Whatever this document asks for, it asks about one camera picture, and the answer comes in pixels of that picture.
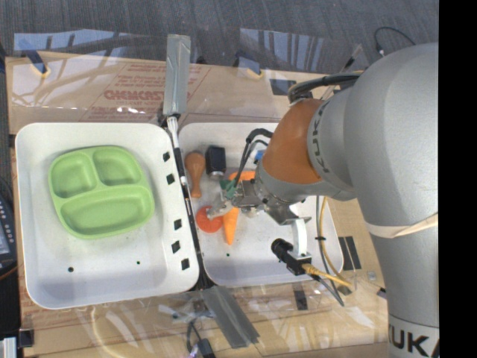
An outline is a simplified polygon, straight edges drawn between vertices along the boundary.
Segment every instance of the carrot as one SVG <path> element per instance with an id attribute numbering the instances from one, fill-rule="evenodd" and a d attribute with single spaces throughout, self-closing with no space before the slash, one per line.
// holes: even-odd
<path id="1" fill-rule="evenodd" d="M 232 180 L 237 176 L 237 172 L 233 172 L 230 174 L 229 179 Z M 240 174 L 240 180 L 250 180 L 255 177 L 254 171 L 243 171 Z M 229 212 L 227 212 L 224 217 L 224 233 L 225 233 L 225 240 L 227 241 L 228 245 L 232 245 L 233 238 L 236 234 L 237 228 L 237 220 L 239 219 L 239 212 L 240 210 L 237 207 L 232 208 Z"/>

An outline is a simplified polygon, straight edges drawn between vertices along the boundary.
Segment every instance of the plastic wrap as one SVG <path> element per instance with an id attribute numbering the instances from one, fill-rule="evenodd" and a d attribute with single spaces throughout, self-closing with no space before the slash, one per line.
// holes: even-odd
<path id="1" fill-rule="evenodd" d="M 326 69 L 326 59 L 336 57 L 326 51 L 332 48 L 329 41 L 244 29 L 240 43 L 242 49 L 233 55 L 236 61 L 230 66 L 195 63 L 199 57 L 192 50 L 188 109 L 180 118 L 181 130 L 196 122 L 276 124 L 288 109 L 286 92 L 291 84 L 318 78 L 321 73 L 340 72 Z M 358 59 L 356 49 L 359 47 L 340 55 L 344 67 L 354 51 Z M 10 133 L 17 134 L 34 122 L 156 125 L 165 83 L 164 50 L 165 39 L 106 31 L 17 34 L 14 57 L 6 62 Z M 263 57 L 270 53 L 274 55 L 272 63 Z M 45 69 L 38 68 L 32 58 L 41 60 Z M 353 68 L 359 69 L 360 62 Z M 320 98 L 327 89 L 312 93 Z M 243 139 L 236 142 L 241 147 Z M 12 150 L 19 208 L 16 158 Z M 45 309 L 28 293 L 20 247 L 22 329 L 34 336 L 32 346 L 24 346 L 25 356 L 185 358 L 200 347 L 199 338 L 209 341 L 217 357 L 271 357 L 379 345 L 387 340 L 387 307 L 377 294 L 381 275 L 358 205 L 355 201 L 331 201 L 329 216 L 338 236 L 353 232 L 360 247 L 361 269 L 353 266 L 343 272 L 353 287 L 350 291 L 338 287 L 344 306 L 322 283 L 309 277 L 294 279 L 290 273 L 285 283 L 263 280 L 252 285 L 235 280 L 221 285 L 227 296 L 214 293 L 218 302 L 224 299 L 221 313 L 208 296 L 207 291 L 216 287 L 213 285 L 203 290 Z M 19 211 L 16 224 L 17 245 L 21 246 Z M 229 251 L 220 251 L 224 259 L 226 253 Z M 228 323 L 221 318 L 226 314 L 231 315 Z M 240 335 L 241 340 L 231 339 L 231 333 Z"/>

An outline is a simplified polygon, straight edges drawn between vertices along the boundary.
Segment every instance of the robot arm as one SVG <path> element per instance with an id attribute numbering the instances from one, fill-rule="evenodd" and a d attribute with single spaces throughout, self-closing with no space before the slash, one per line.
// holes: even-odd
<path id="1" fill-rule="evenodd" d="M 390 357 L 440 356 L 437 58 L 437 44 L 406 48 L 328 101 L 293 104 L 232 200 L 289 224 L 307 196 L 357 198 L 385 280 Z"/>

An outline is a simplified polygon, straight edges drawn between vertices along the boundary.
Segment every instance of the metal bracket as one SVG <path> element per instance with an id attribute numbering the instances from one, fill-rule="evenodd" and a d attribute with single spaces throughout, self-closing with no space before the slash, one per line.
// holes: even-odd
<path id="1" fill-rule="evenodd" d="M 166 117 L 186 112 L 190 57 L 190 37 L 169 34 L 167 37 L 164 105 L 162 109 L 162 114 Z"/>
<path id="2" fill-rule="evenodd" d="M 307 256 L 306 248 L 308 238 L 306 235 L 305 220 L 295 219 L 291 223 L 291 229 L 293 231 L 293 250 L 289 251 L 289 254 L 296 259 Z"/>
<path id="3" fill-rule="evenodd" d="M 296 220 L 303 220 L 305 223 L 311 220 L 309 216 L 299 218 L 287 205 L 265 206 L 265 212 L 279 225 L 292 225 Z"/>
<path id="4" fill-rule="evenodd" d="M 259 333 L 228 288 L 213 286 L 201 295 L 232 348 L 246 348 L 258 342 Z"/>
<path id="5" fill-rule="evenodd" d="M 0 341 L 0 357 L 16 358 L 16 338 L 8 337 Z"/>

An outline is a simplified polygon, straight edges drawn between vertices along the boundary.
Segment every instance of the green plate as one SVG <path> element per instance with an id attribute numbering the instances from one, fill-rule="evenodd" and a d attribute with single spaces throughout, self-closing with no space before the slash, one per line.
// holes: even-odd
<path id="1" fill-rule="evenodd" d="M 54 208 L 71 234 L 96 239 L 136 229 L 154 214 L 154 196 L 125 148 L 98 146 L 56 158 L 48 171 Z"/>

